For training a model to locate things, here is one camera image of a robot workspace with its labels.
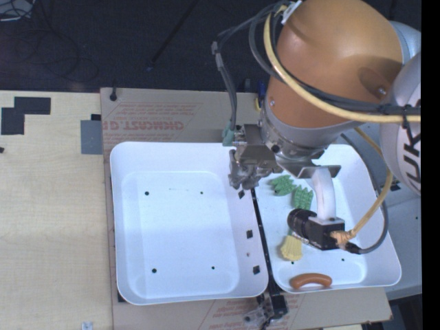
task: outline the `white tray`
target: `white tray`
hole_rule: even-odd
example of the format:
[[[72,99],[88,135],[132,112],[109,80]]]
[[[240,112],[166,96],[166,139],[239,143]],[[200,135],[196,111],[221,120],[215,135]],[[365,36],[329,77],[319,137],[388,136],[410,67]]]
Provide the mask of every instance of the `white tray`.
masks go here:
[[[257,296],[267,268],[252,197],[220,143],[125,142],[110,156],[120,295],[134,305]]]
[[[333,179],[336,215],[345,220],[345,229],[350,230],[376,199],[364,162],[356,151],[346,144],[332,144],[324,155],[314,162],[319,165],[341,165],[340,172]],[[300,260],[292,263],[284,259],[280,247],[289,233],[287,216],[294,207],[291,195],[274,195],[270,181],[280,175],[286,175],[286,172],[262,179],[256,188],[256,195],[274,278],[282,289],[297,294],[330,289],[391,286],[400,280],[402,269],[389,234],[380,247],[368,254],[351,254],[339,249],[321,251],[303,244],[303,256]],[[306,180],[291,178],[294,184],[310,189]],[[316,211],[315,197],[311,210]],[[378,240],[383,225],[384,218],[381,209],[378,209],[351,242],[361,248],[370,247]],[[300,289],[290,286],[289,280],[292,277],[304,273],[326,274],[332,278],[333,283],[328,288],[313,283]]]

